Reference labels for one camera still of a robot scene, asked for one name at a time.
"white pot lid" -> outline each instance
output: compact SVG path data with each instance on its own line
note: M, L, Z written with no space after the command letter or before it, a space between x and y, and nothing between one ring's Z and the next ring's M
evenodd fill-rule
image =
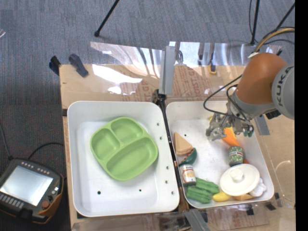
M252 191L259 182L260 173L251 164L238 164L228 168L220 178L221 189L230 196L240 196Z

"button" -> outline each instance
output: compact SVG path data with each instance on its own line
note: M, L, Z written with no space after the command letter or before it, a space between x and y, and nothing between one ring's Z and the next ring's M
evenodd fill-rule
M50 206L50 203L49 203L48 200L44 200L44 201L42 202L42 208L43 208L43 209L47 209L49 206Z

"carrot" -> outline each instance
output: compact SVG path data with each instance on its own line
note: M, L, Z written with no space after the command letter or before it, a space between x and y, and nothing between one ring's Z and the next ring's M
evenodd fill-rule
M236 137L235 133L233 132L232 128L225 128L224 129L225 134L227 135L226 137L222 138L229 146L241 146Z

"clear plastic sheet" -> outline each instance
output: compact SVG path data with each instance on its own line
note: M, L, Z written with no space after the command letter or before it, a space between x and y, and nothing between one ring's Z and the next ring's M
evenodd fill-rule
M163 49L91 42L91 47L102 53L103 64L85 64L89 76L82 78L70 65L60 66L63 109L78 100L91 101L153 101L159 88ZM170 42L177 52L172 94L166 105L175 101L204 101L210 94L240 76L249 62L248 56L255 46L249 44ZM262 51L278 53L279 45L263 46ZM227 100L226 89L212 100ZM258 143L270 172L275 195L265 203L232 205L200 209L210 230L233 230L251 227L253 230L295 230L295 124L284 116L252 121ZM269 135L260 127L266 126ZM183 213L159 213L136 217L117 217L127 224L125 230L188 230ZM114 219L78 220L74 231L109 230Z

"green can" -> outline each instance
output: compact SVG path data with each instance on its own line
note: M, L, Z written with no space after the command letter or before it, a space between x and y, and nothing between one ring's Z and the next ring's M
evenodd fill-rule
M244 159L244 150L240 146L231 146L229 148L229 165L234 166L242 164Z

